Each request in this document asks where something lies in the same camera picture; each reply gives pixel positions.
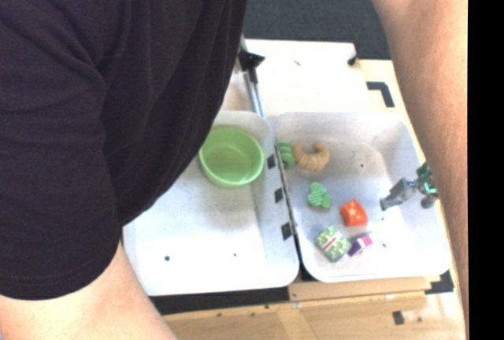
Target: brown croissant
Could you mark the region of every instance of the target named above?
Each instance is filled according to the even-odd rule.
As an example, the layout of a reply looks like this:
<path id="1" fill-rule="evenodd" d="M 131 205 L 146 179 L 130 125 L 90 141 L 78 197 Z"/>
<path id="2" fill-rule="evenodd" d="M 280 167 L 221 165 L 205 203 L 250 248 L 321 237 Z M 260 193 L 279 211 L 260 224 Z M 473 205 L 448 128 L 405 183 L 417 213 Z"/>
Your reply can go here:
<path id="1" fill-rule="evenodd" d="M 296 163 L 307 171 L 321 171 L 329 162 L 329 150 L 326 146 L 320 143 L 313 144 L 316 153 L 303 153 L 301 144 L 294 144 L 292 152 Z"/>

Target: black carpet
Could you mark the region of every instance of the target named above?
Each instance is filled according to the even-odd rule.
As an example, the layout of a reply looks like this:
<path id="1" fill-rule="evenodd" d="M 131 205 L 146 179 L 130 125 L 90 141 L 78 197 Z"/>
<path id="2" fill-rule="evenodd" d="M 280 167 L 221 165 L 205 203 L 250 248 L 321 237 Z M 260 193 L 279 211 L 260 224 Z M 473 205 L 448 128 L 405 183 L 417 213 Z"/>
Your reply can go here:
<path id="1" fill-rule="evenodd" d="M 361 59 L 390 59 L 369 0 L 250 0 L 243 32 L 252 39 L 352 42 Z"/>

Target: round green container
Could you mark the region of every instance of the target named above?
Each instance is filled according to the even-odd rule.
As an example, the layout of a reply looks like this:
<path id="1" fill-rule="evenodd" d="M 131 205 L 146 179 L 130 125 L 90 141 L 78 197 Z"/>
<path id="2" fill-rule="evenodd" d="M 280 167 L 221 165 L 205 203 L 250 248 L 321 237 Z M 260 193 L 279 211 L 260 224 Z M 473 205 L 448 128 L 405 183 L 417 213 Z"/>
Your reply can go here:
<path id="1" fill-rule="evenodd" d="M 257 139 L 233 126 L 213 128 L 198 157 L 205 176 L 220 187 L 240 187 L 255 181 L 265 164 Z"/>

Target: toy tomato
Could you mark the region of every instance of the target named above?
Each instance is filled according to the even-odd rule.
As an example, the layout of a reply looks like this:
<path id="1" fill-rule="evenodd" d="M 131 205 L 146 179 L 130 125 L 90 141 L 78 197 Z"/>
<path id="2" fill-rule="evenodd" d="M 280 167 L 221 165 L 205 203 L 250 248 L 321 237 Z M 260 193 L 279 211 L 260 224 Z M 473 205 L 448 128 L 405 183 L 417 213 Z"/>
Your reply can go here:
<path id="1" fill-rule="evenodd" d="M 368 216 L 356 199 L 342 205 L 339 212 L 343 216 L 347 227 L 358 227 L 368 223 Z"/>

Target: t-shirt sleeve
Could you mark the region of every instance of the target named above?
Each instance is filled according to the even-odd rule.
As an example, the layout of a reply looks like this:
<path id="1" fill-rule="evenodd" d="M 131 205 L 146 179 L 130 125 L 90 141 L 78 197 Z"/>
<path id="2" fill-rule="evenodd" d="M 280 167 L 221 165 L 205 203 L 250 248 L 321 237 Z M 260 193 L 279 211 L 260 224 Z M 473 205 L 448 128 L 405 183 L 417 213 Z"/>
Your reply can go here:
<path id="1" fill-rule="evenodd" d="M 0 294 L 96 279 L 120 237 L 103 153 L 98 7 L 0 0 Z"/>

